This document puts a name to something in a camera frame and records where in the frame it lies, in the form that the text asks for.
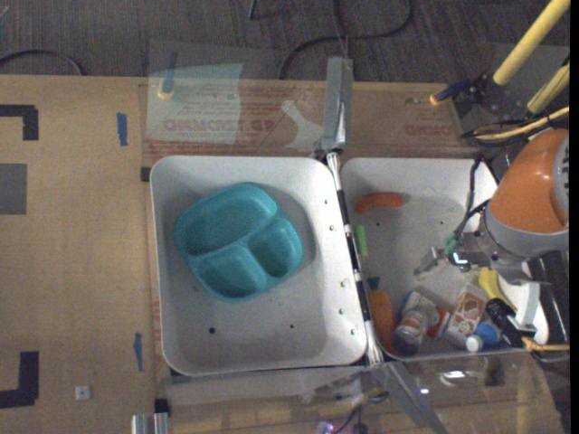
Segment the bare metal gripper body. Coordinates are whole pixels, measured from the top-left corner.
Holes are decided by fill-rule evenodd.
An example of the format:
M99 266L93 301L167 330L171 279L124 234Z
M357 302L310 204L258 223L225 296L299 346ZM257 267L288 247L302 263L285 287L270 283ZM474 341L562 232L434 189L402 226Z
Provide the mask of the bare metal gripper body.
M461 235L451 234L445 241L445 254L449 263L451 263L451 253L455 250L471 254L472 269L496 268L514 263L514 255L500 247L482 231L463 232Z

